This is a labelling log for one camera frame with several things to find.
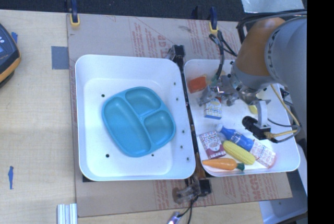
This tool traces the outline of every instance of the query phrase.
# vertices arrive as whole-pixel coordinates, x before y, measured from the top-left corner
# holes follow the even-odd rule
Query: wire
[[[290,109],[287,107],[287,105],[284,103],[284,101],[281,99],[279,93],[275,90],[273,84],[270,85],[271,88],[273,89],[274,93],[276,94],[277,98],[279,99],[279,101],[281,102],[281,104],[283,105],[283,107],[286,109],[286,111],[291,115],[291,117],[294,119],[295,121],[295,125],[283,125],[283,124],[278,124],[270,119],[268,119],[268,121],[270,121],[271,123],[275,124],[275,125],[279,125],[279,126],[285,126],[285,127],[293,127],[293,128],[296,128],[295,130],[292,130],[292,131],[285,131],[285,132],[281,132],[281,133],[272,133],[272,132],[264,132],[264,135],[268,138],[268,139],[274,139],[276,137],[279,137],[279,136],[283,136],[283,135],[286,135],[286,134],[290,134],[292,133],[291,136],[287,137],[287,138],[284,138],[284,139],[281,139],[277,142],[284,142],[292,137],[294,137],[295,135],[297,135],[300,130],[301,130],[301,126],[300,126],[300,123],[299,121],[297,120],[297,118],[294,116],[294,114],[290,111]]]
[[[182,214],[179,214],[177,217],[178,217],[178,218],[183,217],[183,216],[190,210],[190,214],[189,214],[189,218],[188,218],[188,224],[189,224],[189,223],[190,223],[190,220],[191,220],[191,218],[192,218],[193,204],[197,201],[198,197],[199,197],[199,196],[197,195],[194,199],[192,199],[192,200],[190,201],[190,206],[187,208],[187,210],[185,210]]]
[[[218,36],[218,39],[219,39],[220,42],[221,42],[221,45],[222,45],[222,47],[223,47],[223,50],[225,50],[226,52],[230,53],[230,54],[233,55],[234,57],[237,57],[237,54],[231,49],[231,47],[230,47],[230,46],[227,44],[227,42],[225,41],[225,39],[224,39],[224,37],[223,37],[223,33],[222,33],[220,30],[217,31],[217,36]]]
[[[196,179],[195,179],[195,176],[194,176],[194,175],[191,175],[191,176],[190,176],[190,183],[195,182],[195,180],[196,180]]]
[[[278,94],[278,92],[275,90],[273,84],[270,85],[271,88],[273,89],[273,91],[275,92],[277,98],[280,100],[281,104],[283,105],[283,107],[287,110],[287,112],[291,115],[291,117],[293,118],[293,120],[295,121],[295,123],[300,126],[299,121],[297,120],[297,118],[294,116],[294,114],[290,111],[290,109],[287,107],[287,105],[284,103],[284,101],[281,99],[280,95]]]
[[[250,23],[256,20],[264,20],[267,18],[273,18],[273,17],[289,17],[289,16],[302,16],[302,15],[307,15],[307,10],[306,9],[292,9],[292,10],[284,10],[284,11],[279,11],[276,13],[255,13],[254,15],[247,16],[243,18],[238,24],[237,28],[240,26],[243,26],[246,23]]]
[[[210,34],[209,38],[218,46],[219,52],[220,52],[220,62],[219,62],[218,70],[213,76],[213,78],[211,79],[211,82],[212,82],[211,85],[213,86],[216,84],[216,80],[218,80],[218,78],[220,77],[220,73],[223,69],[225,58],[224,58],[224,46],[222,45],[220,40],[216,38],[214,34]]]

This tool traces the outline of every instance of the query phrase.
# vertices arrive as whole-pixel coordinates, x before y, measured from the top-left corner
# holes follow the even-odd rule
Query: toy carrot
[[[234,170],[235,168],[240,169],[243,171],[245,169],[244,163],[237,163],[232,158],[215,158],[215,159],[208,159],[203,160],[202,164],[206,166],[210,166],[213,168],[225,169],[225,170]]]

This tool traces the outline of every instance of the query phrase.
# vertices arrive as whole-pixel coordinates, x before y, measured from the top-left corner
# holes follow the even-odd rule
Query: cardboard sheet
[[[229,46],[238,52],[240,41],[236,22],[218,22]],[[186,187],[184,180],[92,182],[79,167],[76,112],[75,62],[85,54],[107,54],[165,58],[172,45],[183,45],[185,59],[219,59],[218,47],[209,39],[209,21],[80,15],[80,25],[71,26],[67,15],[72,125],[74,137],[75,184],[79,217],[134,213],[188,207],[172,197],[175,188]],[[234,57],[226,54],[226,59]],[[286,173],[209,178],[212,193],[194,206],[245,203],[290,198]]]

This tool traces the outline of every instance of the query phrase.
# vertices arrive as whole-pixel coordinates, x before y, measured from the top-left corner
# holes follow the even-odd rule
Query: tape
[[[13,188],[13,177],[14,177],[14,167],[10,166],[8,171],[8,177],[9,177],[9,188],[12,190]]]
[[[51,46],[52,70],[69,69],[68,47]]]

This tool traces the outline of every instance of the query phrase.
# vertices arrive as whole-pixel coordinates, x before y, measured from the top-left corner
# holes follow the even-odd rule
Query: clamp
[[[210,22],[209,22],[209,27],[210,27],[210,32],[211,33],[216,33],[218,31],[217,27],[217,11],[215,7],[210,8]]]
[[[66,0],[65,1],[65,11],[71,13],[70,22],[72,26],[80,25],[80,18],[78,15],[77,1],[76,0]]]
[[[198,5],[192,10],[192,14],[190,16],[192,20],[203,20],[202,6]]]
[[[174,202],[182,204],[197,200],[199,197],[204,197],[212,192],[210,180],[206,178],[205,170],[201,164],[199,153],[195,153],[196,167],[195,173],[190,177],[192,183],[188,184],[184,189],[174,188],[172,197]]]

